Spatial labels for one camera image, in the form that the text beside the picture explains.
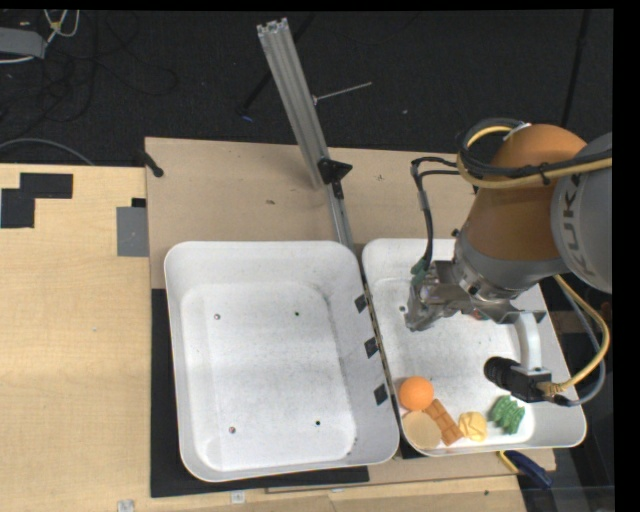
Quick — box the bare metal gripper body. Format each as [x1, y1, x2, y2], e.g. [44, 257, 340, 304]
[410, 259, 522, 322]

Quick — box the white plastic tray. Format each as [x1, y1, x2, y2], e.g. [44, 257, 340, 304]
[360, 237, 588, 458]
[163, 240, 402, 483]

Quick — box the orange toy fruit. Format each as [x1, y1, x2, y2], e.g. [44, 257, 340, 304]
[398, 375, 435, 413]

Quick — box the orange brown waffle bar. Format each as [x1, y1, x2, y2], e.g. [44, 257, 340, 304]
[423, 398, 466, 447]

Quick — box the round beige biscuit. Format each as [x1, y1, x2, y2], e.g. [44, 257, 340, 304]
[401, 410, 444, 450]

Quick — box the pale yellow toy food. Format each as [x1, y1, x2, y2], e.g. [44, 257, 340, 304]
[457, 410, 489, 444]

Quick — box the green toy vegetable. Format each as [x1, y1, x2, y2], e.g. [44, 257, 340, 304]
[488, 394, 527, 436]

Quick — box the brown cardboard board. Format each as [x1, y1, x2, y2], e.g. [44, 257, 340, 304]
[144, 136, 557, 497]

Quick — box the black cylinder on white bracket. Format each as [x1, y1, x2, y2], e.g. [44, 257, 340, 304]
[482, 309, 554, 404]

